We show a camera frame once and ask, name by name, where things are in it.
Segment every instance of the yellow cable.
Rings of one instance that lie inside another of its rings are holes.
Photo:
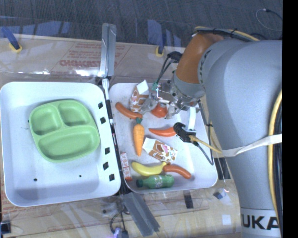
[[[268,128],[268,135],[274,135],[274,128],[275,128],[275,121],[276,121],[276,116],[277,112],[280,106],[280,103],[282,101],[282,90],[280,90],[278,97],[274,103],[273,110],[271,113],[270,117],[270,122],[269,122],[269,128]],[[277,215],[277,221],[279,224],[279,218],[278,218],[278,211],[277,211],[277,203],[276,203],[276,193],[275,193],[275,188],[274,188],[274,174],[273,174],[273,145],[268,146],[268,179],[269,179],[269,188],[270,188],[270,193],[272,196],[272,201],[274,205],[274,209]]]
[[[198,28],[204,28],[204,29],[206,29],[206,30],[212,30],[212,29],[209,28],[209,27],[205,27],[205,26],[197,26],[197,27],[194,28],[194,31],[196,31],[196,29],[198,29]],[[232,30],[232,29],[220,29],[220,28],[216,28],[216,30],[231,31],[231,32],[234,31],[234,30]],[[251,40],[253,40],[253,41],[259,41],[259,39],[255,38],[254,36],[251,36],[251,35],[249,35],[249,34],[246,34],[246,33],[244,33],[244,32],[241,32],[241,31],[237,31],[237,30],[235,30],[234,33],[243,35],[243,36],[245,36],[245,37],[247,37],[247,38],[249,38],[249,39],[251,39]]]
[[[217,153],[221,153],[221,151],[220,151],[219,149],[216,149],[216,148],[214,148],[213,146],[207,144],[206,142],[204,142],[204,141],[198,139],[196,136],[189,135],[189,138],[191,139],[191,141],[199,142],[199,143],[201,143],[201,144],[203,144],[203,145],[209,147],[211,150],[213,150],[213,151],[215,151],[215,152],[217,152]]]
[[[211,142],[214,144],[215,148],[220,149],[220,148],[218,147],[218,145],[215,143],[215,140],[213,139],[213,137],[212,137],[212,133],[211,133],[211,132],[210,132],[210,138],[211,138]]]

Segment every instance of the toy carrot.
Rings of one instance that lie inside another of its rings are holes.
[[[143,120],[142,118],[139,118],[139,117],[136,118],[137,124],[134,126],[134,130],[133,130],[135,150],[138,156],[141,155],[143,142],[144,142],[144,135],[145,135],[145,129],[140,124],[142,120]]]

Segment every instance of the white strap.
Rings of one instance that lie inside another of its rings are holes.
[[[188,130],[194,130],[195,118],[196,118],[196,108],[190,107],[190,118],[189,118],[189,124],[187,128]]]
[[[222,150],[222,154],[226,157],[234,157],[240,153],[249,151],[251,149],[254,149],[260,146],[278,144],[278,143],[281,143],[282,141],[283,141],[282,134],[267,136],[247,146],[237,147],[229,150]]]

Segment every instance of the wire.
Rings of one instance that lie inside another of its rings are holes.
[[[193,142],[199,142],[199,143],[201,143],[201,144],[203,144],[203,145],[209,147],[209,148],[212,149],[213,151],[215,151],[215,152],[217,152],[217,153],[221,153],[221,151],[220,151],[219,149],[216,149],[216,148],[214,148],[213,146],[207,144],[206,142],[204,142],[204,141],[198,139],[196,136],[189,135],[189,138],[190,138],[191,141],[193,141]]]
[[[211,134],[211,127],[213,128],[213,126],[212,126],[212,122],[211,122],[210,120],[209,120],[209,125],[210,125],[210,126],[208,126],[208,139],[209,139],[209,142],[211,142],[212,144],[214,144],[215,148],[220,149],[220,148],[217,146],[217,144],[215,143],[215,140],[214,140],[213,137],[212,137],[212,134]],[[224,171],[223,171],[222,165],[221,165],[221,163],[220,163],[220,159],[219,159],[219,156],[218,156],[218,153],[217,153],[217,152],[216,152],[216,156],[217,156],[216,159],[218,160],[219,167],[220,167],[220,170],[221,170],[221,173],[222,173],[223,181],[224,181],[224,183],[225,183],[225,187],[226,187],[226,189],[227,189],[228,185],[227,185],[227,183],[226,183],[226,179],[225,179]]]
[[[274,135],[274,129],[275,129],[275,123],[276,123],[276,116],[277,112],[279,110],[280,104],[282,101],[282,90],[280,90],[276,101],[273,105],[271,117],[270,117],[270,122],[269,122],[269,128],[268,128],[268,135]],[[270,188],[270,193],[272,196],[272,201],[274,205],[274,209],[277,215],[277,221],[278,224],[280,224],[279,216],[277,214],[278,212],[278,207],[277,207],[277,202],[276,202],[276,192],[275,192],[275,185],[274,185],[274,169],[273,169],[273,145],[268,145],[268,179],[269,179],[269,188]]]
[[[197,146],[197,147],[202,151],[202,153],[204,154],[204,156],[207,158],[208,162],[213,166],[213,164],[214,164],[214,159],[213,159],[212,151],[210,151],[210,153],[211,153],[211,160],[210,160],[210,158],[208,157],[207,153],[203,150],[203,148],[199,145],[198,142],[194,141],[193,144],[194,144],[195,146]]]
[[[164,68],[164,66],[162,67],[161,72],[160,72],[160,75],[159,75],[159,77],[158,77],[158,79],[156,81],[157,84],[159,83],[159,81],[161,80],[162,76],[164,75],[164,73],[167,71],[167,69],[169,68],[169,66],[171,64],[172,64],[172,61],[168,63],[168,65],[166,66],[166,68]]]
[[[259,20],[259,18],[258,18],[258,13],[259,13],[260,11],[271,12],[271,13],[275,14],[276,16],[278,16],[278,17],[280,18],[281,21],[283,21],[283,18],[282,18],[282,17],[280,17],[276,12],[274,12],[274,11],[272,11],[272,10],[268,10],[268,9],[259,9],[259,10],[256,11],[256,19],[257,19],[257,21],[258,21],[263,27],[265,27],[266,29],[271,30],[271,31],[276,31],[276,32],[281,32],[281,31],[282,31],[282,29],[273,29],[273,28],[270,28],[270,27],[265,26],[265,25]]]
[[[274,133],[282,133],[282,101],[276,114]],[[273,147],[273,169],[274,169],[274,188],[276,193],[277,214],[279,218],[279,228],[283,237],[283,164],[282,164],[282,143],[275,144]]]
[[[113,228],[113,223],[114,223],[114,220],[118,217],[118,215],[121,216],[121,221],[123,222],[123,227],[124,227],[124,231],[126,230],[126,227],[125,227],[125,222],[124,222],[124,218],[123,218],[123,213],[129,215],[130,212],[127,211],[126,208],[122,209],[121,211],[119,211],[118,213],[116,213],[114,215],[114,217],[111,218],[110,222],[109,222],[109,227],[110,227],[110,230],[111,232],[114,234],[115,233],[115,230]]]
[[[265,40],[267,40],[267,37],[266,36],[264,36],[264,35],[262,35],[262,34],[259,34],[259,33],[251,33],[250,35],[258,35],[258,36],[260,36],[260,37],[262,37],[262,38],[264,38]]]
[[[246,42],[250,42],[250,41],[259,41],[257,38],[237,31],[237,29],[234,30],[230,30],[230,29],[217,29],[217,28],[208,28],[208,27],[204,27],[204,26],[197,26],[194,28],[194,34],[199,33],[199,32],[204,32],[204,33],[212,33],[212,34],[220,34],[220,35],[229,35],[232,38],[237,38]]]

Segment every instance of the toy sausage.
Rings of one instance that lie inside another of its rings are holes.
[[[117,108],[117,110],[122,113],[123,115],[131,118],[131,119],[136,119],[137,117],[139,118],[143,118],[143,115],[140,113],[136,113],[136,112],[132,112],[131,110],[125,108],[125,106],[123,104],[121,104],[120,102],[117,102],[115,107]]]
[[[186,169],[184,169],[184,168],[182,168],[180,166],[177,166],[177,165],[173,165],[173,164],[165,165],[163,167],[163,171],[178,173],[178,174],[182,175],[186,179],[190,179],[191,176],[192,176],[191,173],[189,171],[187,171]]]

